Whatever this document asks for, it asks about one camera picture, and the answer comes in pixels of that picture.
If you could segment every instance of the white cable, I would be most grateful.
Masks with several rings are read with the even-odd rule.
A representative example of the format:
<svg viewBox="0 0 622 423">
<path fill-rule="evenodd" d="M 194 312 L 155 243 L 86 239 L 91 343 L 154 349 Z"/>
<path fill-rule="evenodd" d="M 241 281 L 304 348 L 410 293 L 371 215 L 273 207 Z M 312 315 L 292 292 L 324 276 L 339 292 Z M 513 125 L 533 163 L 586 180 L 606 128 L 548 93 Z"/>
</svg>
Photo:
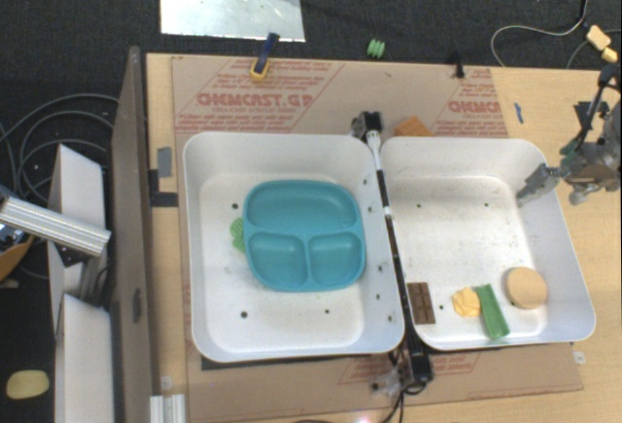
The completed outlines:
<svg viewBox="0 0 622 423">
<path fill-rule="evenodd" d="M 552 32 L 549 30 L 538 29 L 537 27 L 531 27 L 529 25 L 507 25 L 506 27 L 497 29 L 495 33 L 493 34 L 493 37 L 490 40 L 490 49 L 491 49 L 491 52 L 493 53 L 493 57 L 495 58 L 495 60 L 501 67 L 505 67 L 505 63 L 501 60 L 501 58 L 497 54 L 497 51 L 495 50 L 495 40 L 497 39 L 497 36 L 499 36 L 502 32 L 506 30 L 514 30 L 514 29 L 528 30 L 530 32 L 536 32 L 537 34 L 544 34 L 545 36 L 553 36 L 557 38 L 569 36 L 578 27 L 580 27 L 581 24 L 585 21 L 585 16 L 587 14 L 587 4 L 589 3 L 589 1 L 590 0 L 585 0 L 585 6 L 583 7 L 583 13 L 581 14 L 581 18 L 576 22 L 575 25 L 573 25 L 570 29 L 564 32 Z"/>
</svg>

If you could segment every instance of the teal divided plate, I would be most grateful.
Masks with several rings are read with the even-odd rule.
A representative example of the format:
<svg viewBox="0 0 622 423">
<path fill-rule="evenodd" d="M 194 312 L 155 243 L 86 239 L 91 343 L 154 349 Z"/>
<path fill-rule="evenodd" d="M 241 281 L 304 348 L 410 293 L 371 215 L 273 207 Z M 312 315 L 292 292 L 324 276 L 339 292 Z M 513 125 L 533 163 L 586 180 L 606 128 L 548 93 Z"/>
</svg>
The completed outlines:
<svg viewBox="0 0 622 423">
<path fill-rule="evenodd" d="M 256 278 L 284 292 L 344 288 L 365 265 L 363 222 L 342 187 L 319 181 L 270 181 L 244 202 L 244 246 Z"/>
</svg>

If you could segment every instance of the toy sink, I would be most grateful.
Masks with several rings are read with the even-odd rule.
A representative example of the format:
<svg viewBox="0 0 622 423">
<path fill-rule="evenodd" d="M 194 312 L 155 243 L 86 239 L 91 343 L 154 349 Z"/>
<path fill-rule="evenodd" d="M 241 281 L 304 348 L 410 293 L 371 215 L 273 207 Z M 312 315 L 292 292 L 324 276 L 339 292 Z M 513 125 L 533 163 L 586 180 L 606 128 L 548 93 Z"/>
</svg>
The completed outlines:
<svg viewBox="0 0 622 423">
<path fill-rule="evenodd" d="M 183 155 L 192 335 L 204 356 L 230 363 L 372 354 L 400 343 L 404 317 L 385 210 L 374 158 L 363 142 L 337 135 L 204 132 L 188 141 Z M 400 137 L 383 145 L 381 158 L 405 281 L 425 282 L 430 289 L 435 324 L 416 325 L 421 340 L 436 349 L 460 350 L 574 341 L 591 334 L 594 311 L 556 194 L 520 208 L 515 201 L 524 179 L 544 161 L 534 145 Z M 291 183 L 334 187 L 309 195 L 337 207 L 332 216 L 320 220 L 290 212 L 279 219 L 287 213 L 279 204 L 305 197 Z M 286 188 L 269 192 L 279 186 Z M 345 198 L 336 194 L 342 190 Z M 350 231 L 354 220 L 343 201 L 348 197 L 358 205 L 363 245 L 351 237 L 356 232 Z M 287 276 L 293 287 L 278 290 L 269 280 L 262 282 L 233 247 L 229 228 L 249 209 L 247 248 L 262 235 L 256 249 L 267 259 L 275 245 L 298 245 L 305 256 Z M 341 223 L 331 226 L 330 219 Z M 275 234 L 282 232 L 291 244 L 279 243 Z M 340 236 L 319 244 L 318 234 Z M 351 257 L 364 248 L 363 268 L 340 275 L 349 281 L 332 287 L 335 275 L 313 271 L 314 248 Z M 544 277 L 545 305 L 523 310 L 510 303 L 503 279 L 516 266 Z M 462 288 L 487 283 L 510 329 L 496 340 L 486 335 L 481 318 L 459 316 L 451 301 Z"/>
</svg>

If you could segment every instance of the green object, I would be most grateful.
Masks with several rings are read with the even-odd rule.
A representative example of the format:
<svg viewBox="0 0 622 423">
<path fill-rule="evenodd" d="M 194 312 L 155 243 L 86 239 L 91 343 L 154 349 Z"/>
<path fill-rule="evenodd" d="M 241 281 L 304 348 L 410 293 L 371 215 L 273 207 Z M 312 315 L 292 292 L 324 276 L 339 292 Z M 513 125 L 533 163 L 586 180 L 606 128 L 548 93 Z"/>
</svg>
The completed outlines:
<svg viewBox="0 0 622 423">
<path fill-rule="evenodd" d="M 385 53 L 385 44 L 382 41 L 378 41 L 377 39 L 372 39 L 369 41 L 369 45 L 367 46 L 367 54 L 372 58 L 381 58 Z"/>
<path fill-rule="evenodd" d="M 560 150 L 560 155 L 567 155 L 574 150 L 576 147 L 576 140 L 572 139 L 568 145 Z"/>
<path fill-rule="evenodd" d="M 241 217 L 238 217 L 231 223 L 229 232 L 233 236 L 233 248 L 236 248 L 242 254 L 246 254 L 246 249 L 244 248 L 244 221 Z"/>
<path fill-rule="evenodd" d="M 479 301 L 482 305 L 482 314 L 484 315 L 484 323 L 486 324 L 486 330 L 490 338 L 501 338 L 509 334 L 509 327 L 505 322 L 493 287 L 484 285 L 481 287 L 474 287 L 475 293 L 479 297 Z"/>
<path fill-rule="evenodd" d="M 562 166 L 563 167 L 568 167 L 570 166 L 571 163 L 574 162 L 574 160 L 576 159 L 576 156 L 578 155 L 578 151 L 577 150 L 571 150 L 563 159 L 562 159 Z"/>
</svg>

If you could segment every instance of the wire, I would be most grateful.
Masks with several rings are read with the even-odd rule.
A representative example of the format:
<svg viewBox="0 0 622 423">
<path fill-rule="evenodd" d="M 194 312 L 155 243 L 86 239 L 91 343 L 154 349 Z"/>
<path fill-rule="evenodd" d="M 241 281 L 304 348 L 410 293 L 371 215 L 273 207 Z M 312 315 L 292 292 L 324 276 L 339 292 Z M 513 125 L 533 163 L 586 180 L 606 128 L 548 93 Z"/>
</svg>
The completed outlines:
<svg viewBox="0 0 622 423">
<path fill-rule="evenodd" d="M 13 180 L 11 182 L 12 190 L 16 191 L 17 190 L 16 159 L 13 155 L 13 148 L 11 147 L 11 143 L 9 142 L 9 138 L 7 137 L 7 132 L 5 131 L 5 128 L 2 125 L 2 122 L 0 122 L 0 134 L 2 134 L 3 141 L 6 143 L 6 146 L 7 146 L 7 154 L 9 156 L 9 166 L 11 167 L 11 175 L 13 177 Z"/>
<path fill-rule="evenodd" d="M 9 137 L 10 134 L 12 134 L 18 127 L 20 127 L 28 119 L 30 119 L 37 113 L 41 112 L 42 110 L 45 110 L 46 108 L 49 108 L 53 105 L 57 105 L 58 103 L 62 103 L 63 101 L 77 100 L 77 99 L 99 99 L 99 100 L 111 101 L 113 103 L 119 104 L 119 101 L 116 98 L 113 98 L 112 96 L 107 96 L 105 94 L 85 93 L 85 94 L 70 94 L 68 96 L 62 96 L 60 98 L 44 103 L 40 107 L 37 107 L 32 112 L 29 112 L 24 117 L 19 119 L 19 121 L 13 124 L 13 126 L 8 131 L 2 133 L 2 136 L 0 136 L 0 143 L 5 141 L 5 139 Z"/>
<path fill-rule="evenodd" d="M 35 189 L 33 189 L 32 184 L 30 183 L 30 180 L 28 179 L 28 176 L 25 175 L 25 173 L 23 173 L 24 163 L 26 162 L 26 160 L 24 158 L 24 152 L 25 152 L 25 149 L 26 149 L 26 144 L 30 140 L 30 137 L 31 137 L 32 133 L 35 131 L 35 129 L 37 129 L 37 127 L 39 127 L 42 123 L 45 123 L 45 122 L 50 121 L 52 119 L 56 119 L 58 117 L 64 117 L 64 116 L 84 117 L 84 118 L 87 118 L 87 119 L 91 119 L 91 120 L 103 123 L 104 125 L 106 125 L 110 129 L 113 128 L 113 125 L 111 123 L 109 123 L 108 121 L 106 121 L 105 119 L 102 119 L 101 117 L 99 117 L 99 116 L 97 116 L 95 114 L 92 114 L 90 112 L 81 112 L 81 111 L 78 111 L 78 110 L 70 110 L 70 111 L 66 111 L 66 112 L 56 112 L 54 114 L 50 114 L 48 116 L 45 116 L 42 119 L 40 119 L 39 121 L 37 121 L 32 127 L 30 127 L 30 129 L 28 129 L 28 131 L 25 134 L 23 140 L 21 141 L 21 148 L 19 149 L 19 168 L 18 168 L 18 172 L 19 172 L 20 175 L 17 176 L 17 191 L 20 194 L 23 193 L 23 190 L 22 190 L 22 187 L 21 187 L 21 177 L 23 177 L 27 188 L 31 192 L 33 192 L 33 194 L 35 194 L 35 196 L 40 198 L 44 203 L 47 202 L 47 200 L 43 196 L 41 196 L 41 194 L 38 194 L 37 191 Z"/>
<path fill-rule="evenodd" d="M 394 404 L 391 412 L 380 423 L 389 423 L 393 419 L 393 417 L 396 415 L 396 412 L 398 409 L 399 409 L 399 422 L 401 422 L 401 420 L 403 419 L 403 415 L 404 415 L 404 391 L 403 390 L 399 392 L 396 403 Z"/>
<path fill-rule="evenodd" d="M 40 279 L 43 281 L 50 281 L 49 276 L 46 276 L 45 274 L 39 274 L 38 272 L 35 272 L 35 271 L 31 271 L 30 269 L 26 268 L 24 265 L 21 265 L 20 267 L 18 267 L 18 269 L 24 274 L 27 274 L 28 276 L 32 278 Z"/>
<path fill-rule="evenodd" d="M 606 31 L 603 31 L 605 34 L 619 34 L 621 31 L 620 29 L 608 29 Z M 581 50 L 583 50 L 583 48 L 585 48 L 587 45 L 589 44 L 589 41 L 585 40 L 583 41 L 583 43 L 581 43 L 579 46 L 576 47 L 576 49 L 574 50 L 574 52 L 572 52 L 572 54 L 570 55 L 570 58 L 568 59 L 568 61 L 566 62 L 566 66 L 564 68 L 570 69 L 570 66 L 572 65 L 572 63 L 574 62 L 574 59 L 576 58 L 576 56 L 579 54 L 579 52 Z"/>
<path fill-rule="evenodd" d="M 552 31 L 548 31 L 544 29 L 538 29 L 537 27 L 531 27 L 529 25 L 507 25 L 506 27 L 497 29 L 495 33 L 493 34 L 493 37 L 490 40 L 490 49 L 491 49 L 491 52 L 493 53 L 493 57 L 495 58 L 495 60 L 501 67 L 505 67 L 505 63 L 501 60 L 501 58 L 497 54 L 497 51 L 495 50 L 495 40 L 497 39 L 497 36 L 499 36 L 502 32 L 506 30 L 527 30 L 527 31 L 535 32 L 537 34 L 544 34 L 546 36 L 553 36 L 553 37 L 558 37 L 558 38 L 569 36 L 572 32 L 574 32 L 577 28 L 579 28 L 581 24 L 585 21 L 588 2 L 589 0 L 585 0 L 585 6 L 583 7 L 581 17 L 576 22 L 576 24 L 573 25 L 570 29 L 565 30 L 563 32 L 552 32 Z"/>
<path fill-rule="evenodd" d="M 106 272 L 106 278 L 108 278 L 108 270 L 109 270 L 112 266 L 113 266 L 112 264 L 108 264 L 108 265 L 106 265 L 106 267 L 104 267 L 103 269 L 101 269 L 101 270 L 97 273 L 97 276 L 95 277 L 95 284 L 94 284 L 94 286 L 93 286 L 93 290 L 94 290 L 94 292 L 95 292 L 95 293 L 97 293 L 97 289 L 99 288 L 99 279 L 101 278 L 102 274 L 103 274 L 104 272 Z"/>
<path fill-rule="evenodd" d="M 87 146 L 87 147 L 91 147 L 95 150 L 99 150 L 102 153 L 106 153 L 107 150 L 104 147 L 101 147 L 95 143 L 92 143 L 90 141 L 86 141 L 83 139 L 76 139 L 76 138 L 67 138 L 67 139 L 56 139 L 53 141 L 48 141 L 46 143 L 43 143 L 42 145 L 39 145 L 38 147 L 34 148 L 33 150 L 31 150 L 28 155 L 26 155 L 23 159 L 23 161 L 21 162 L 21 164 L 19 165 L 19 170 L 17 171 L 17 178 L 19 179 L 20 177 L 23 177 L 26 186 L 28 187 L 28 191 L 27 192 L 23 192 L 20 191 L 20 195 L 24 198 L 28 198 L 31 194 L 34 194 L 37 198 L 39 198 L 40 200 L 43 200 L 44 202 L 48 202 L 48 199 L 43 196 L 41 193 L 39 193 L 39 191 L 37 190 L 40 186 L 45 185 L 46 183 L 48 183 L 49 181 L 52 180 L 51 177 L 44 179 L 42 182 L 37 183 L 35 186 L 32 186 L 30 179 L 28 178 L 27 173 L 25 172 L 25 165 L 26 163 L 30 160 L 30 158 L 36 154 L 38 151 L 43 150 L 44 148 L 50 147 L 50 146 L 54 146 L 54 145 L 73 145 L 73 144 L 77 144 L 77 145 L 83 145 L 83 146 Z"/>
</svg>

